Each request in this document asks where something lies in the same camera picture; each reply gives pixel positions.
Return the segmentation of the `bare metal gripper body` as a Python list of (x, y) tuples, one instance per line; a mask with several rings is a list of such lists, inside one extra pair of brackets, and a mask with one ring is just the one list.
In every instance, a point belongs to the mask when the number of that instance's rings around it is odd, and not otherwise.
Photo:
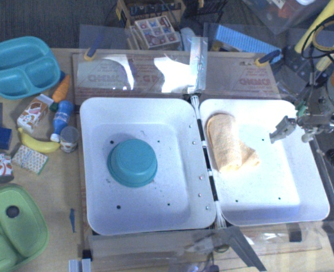
[(305, 110), (297, 117), (297, 124), (305, 131), (331, 132), (334, 130), (334, 112), (318, 112)]

